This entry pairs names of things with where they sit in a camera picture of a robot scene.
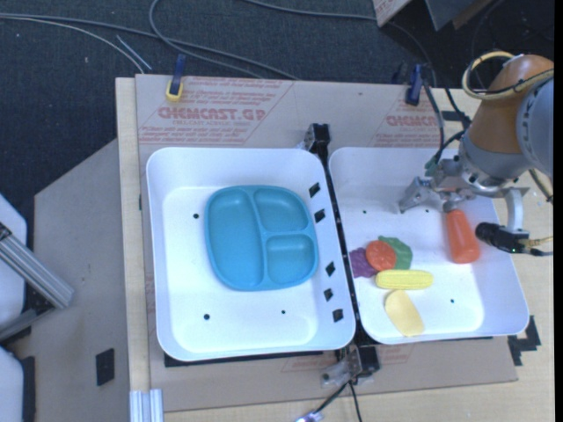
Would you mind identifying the black cylinder on white bracket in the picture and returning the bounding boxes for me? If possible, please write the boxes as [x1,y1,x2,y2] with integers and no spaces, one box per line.
[474,186,531,254]

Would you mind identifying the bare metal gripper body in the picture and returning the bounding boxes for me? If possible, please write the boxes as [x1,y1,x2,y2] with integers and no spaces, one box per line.
[432,158,531,202]

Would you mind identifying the purple grapes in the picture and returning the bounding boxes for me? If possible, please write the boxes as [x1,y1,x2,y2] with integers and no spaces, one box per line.
[348,247,378,280]

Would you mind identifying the yellow corn cob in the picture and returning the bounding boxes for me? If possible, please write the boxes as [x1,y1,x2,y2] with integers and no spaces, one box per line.
[375,268,435,291]

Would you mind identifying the thin black rod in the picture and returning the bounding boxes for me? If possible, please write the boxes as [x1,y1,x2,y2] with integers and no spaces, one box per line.
[320,147,362,352]

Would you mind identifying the yellow banana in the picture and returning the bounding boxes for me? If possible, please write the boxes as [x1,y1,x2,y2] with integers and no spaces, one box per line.
[384,288,426,338]

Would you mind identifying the green lettuce leaf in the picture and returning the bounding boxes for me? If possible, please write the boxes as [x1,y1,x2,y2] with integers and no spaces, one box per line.
[377,235,414,271]

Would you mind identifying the brown cardboard board red print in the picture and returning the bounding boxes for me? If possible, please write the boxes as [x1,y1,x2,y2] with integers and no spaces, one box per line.
[134,73,520,413]

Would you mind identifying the blue divided plate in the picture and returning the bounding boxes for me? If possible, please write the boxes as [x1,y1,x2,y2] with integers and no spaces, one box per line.
[203,185,319,293]

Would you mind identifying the white plastic tray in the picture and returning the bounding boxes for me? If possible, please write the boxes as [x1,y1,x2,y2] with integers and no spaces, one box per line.
[327,146,530,346]
[145,146,357,362]

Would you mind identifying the orange round slice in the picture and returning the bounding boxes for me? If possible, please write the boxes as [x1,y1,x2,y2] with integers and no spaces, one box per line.
[365,240,398,273]

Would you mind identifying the orange carrot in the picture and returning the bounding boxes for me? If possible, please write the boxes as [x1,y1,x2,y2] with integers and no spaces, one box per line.
[445,207,481,265]

